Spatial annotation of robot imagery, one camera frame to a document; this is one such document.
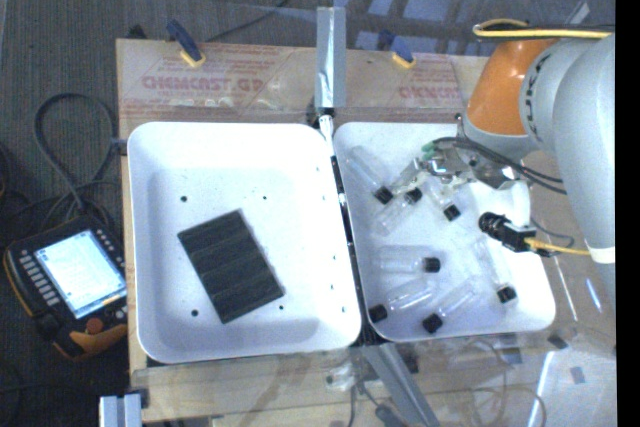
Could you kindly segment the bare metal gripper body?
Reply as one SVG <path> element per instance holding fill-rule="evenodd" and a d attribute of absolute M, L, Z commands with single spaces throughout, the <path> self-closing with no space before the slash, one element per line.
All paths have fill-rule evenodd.
<path fill-rule="evenodd" d="M 521 179 L 517 167 L 528 149 L 492 149 L 485 146 L 423 146 L 421 160 L 443 180 L 477 181 L 492 189 L 507 189 Z"/>

